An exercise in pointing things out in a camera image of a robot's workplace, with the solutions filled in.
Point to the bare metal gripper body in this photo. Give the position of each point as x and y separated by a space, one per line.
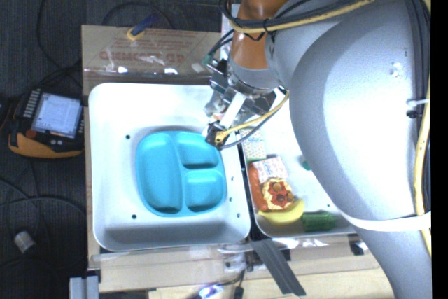
257 103

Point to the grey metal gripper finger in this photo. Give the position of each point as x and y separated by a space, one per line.
214 106

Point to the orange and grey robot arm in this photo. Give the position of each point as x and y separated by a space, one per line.
357 122

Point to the green and white packet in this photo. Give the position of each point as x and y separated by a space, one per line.
253 147

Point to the pink and white packet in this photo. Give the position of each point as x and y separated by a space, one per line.
271 168

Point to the small green piece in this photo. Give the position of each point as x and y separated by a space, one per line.
306 165

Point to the blue divided plate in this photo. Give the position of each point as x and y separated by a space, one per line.
157 171

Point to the orange sausage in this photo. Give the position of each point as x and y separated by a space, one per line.
257 192

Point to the brown cardboard board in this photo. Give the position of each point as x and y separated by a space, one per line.
140 52

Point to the pizza slice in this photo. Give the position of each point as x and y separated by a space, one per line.
278 194

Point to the white plastic tray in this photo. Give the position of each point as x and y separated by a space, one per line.
315 199
115 164

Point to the yellow banana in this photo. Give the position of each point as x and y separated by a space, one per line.
285 215

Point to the green cucumber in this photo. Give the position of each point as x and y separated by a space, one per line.
318 221

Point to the small grey can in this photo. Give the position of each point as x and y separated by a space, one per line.
24 241

